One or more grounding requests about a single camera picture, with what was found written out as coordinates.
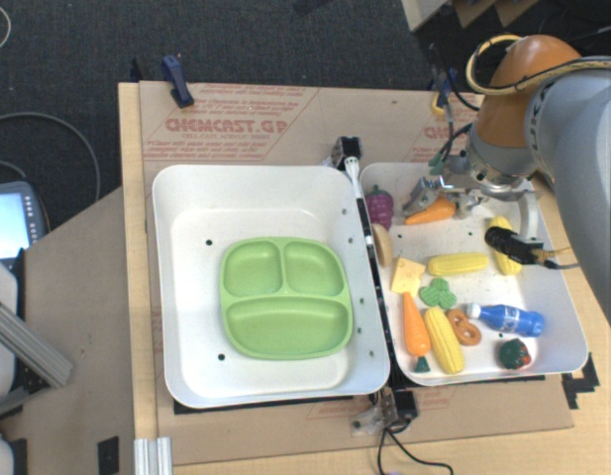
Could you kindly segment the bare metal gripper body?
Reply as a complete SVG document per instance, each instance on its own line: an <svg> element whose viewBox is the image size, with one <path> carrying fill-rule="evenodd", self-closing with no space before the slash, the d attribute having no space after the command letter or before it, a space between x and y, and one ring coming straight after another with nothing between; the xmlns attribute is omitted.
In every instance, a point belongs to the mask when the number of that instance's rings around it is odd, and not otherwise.
<svg viewBox="0 0 611 475"><path fill-rule="evenodd" d="M450 155L443 168L445 191L473 199L511 199L522 181L522 177L500 172L473 153Z"/></svg>

